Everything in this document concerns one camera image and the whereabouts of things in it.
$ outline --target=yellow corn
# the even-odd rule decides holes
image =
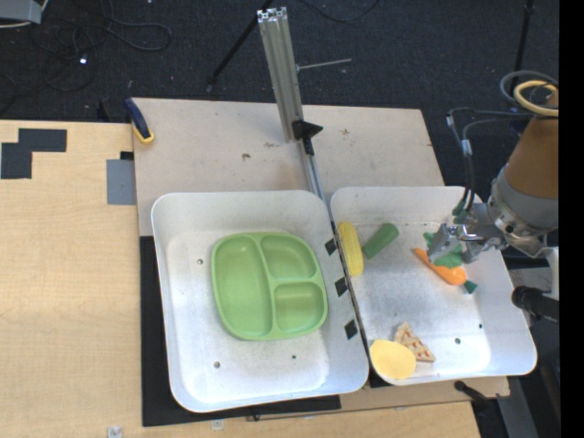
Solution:
[[[342,222],[337,227],[345,264],[350,276],[358,276],[363,272],[363,253],[355,226],[350,222]]]

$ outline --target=orange carrot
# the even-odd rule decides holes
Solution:
[[[428,259],[428,254],[421,248],[414,248],[413,252],[429,267],[431,267],[437,275],[444,279],[448,284],[453,286],[460,286],[466,282],[466,272],[462,266],[450,267],[433,265]]]

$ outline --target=black clip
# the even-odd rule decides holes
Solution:
[[[124,100],[124,108],[130,117],[132,129],[136,137],[145,144],[152,142],[154,140],[154,133],[148,128],[148,124],[136,103],[131,98],[127,98]]]
[[[314,148],[312,147],[312,137],[323,130],[322,127],[314,123],[308,123],[303,120],[294,120],[292,122],[292,131],[296,140],[302,140],[304,144],[304,151],[306,154],[314,156]]]

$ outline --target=black bracket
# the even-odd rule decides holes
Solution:
[[[454,383],[454,387],[457,391],[463,392],[468,397],[470,397],[479,410],[484,409],[484,407],[486,407],[489,403],[488,398],[482,392],[467,386],[464,381],[456,381]]]
[[[98,114],[98,119],[101,121],[105,121],[107,123],[112,123],[113,120],[111,119],[111,115],[110,115],[110,97],[106,96],[103,99],[99,100],[98,103],[98,108],[97,108],[97,114]]]
[[[312,137],[323,130],[322,127],[309,123],[304,120],[294,120],[292,122],[292,131],[296,140],[302,140],[304,144],[304,151],[306,154],[314,156],[314,148],[312,147]]]

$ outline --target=yellow circle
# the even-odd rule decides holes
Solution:
[[[371,363],[381,376],[404,380],[416,369],[416,357],[402,344],[376,339],[370,347]]]
[[[533,104],[532,102],[529,102],[526,98],[524,98],[522,91],[525,88],[531,88],[533,86],[541,86],[542,88],[545,88],[548,91],[550,91],[552,94],[557,91],[557,89],[554,85],[547,83],[546,81],[540,81],[538,79],[533,79],[531,81],[526,81],[525,83],[521,83],[519,86],[517,86],[515,89],[513,89],[513,97],[515,98],[515,100],[519,104],[521,104],[522,107],[524,107],[527,110],[531,110],[532,112],[539,114],[539,115],[548,115],[551,117],[558,117],[559,110],[549,109],[547,107],[538,106],[536,104]]]

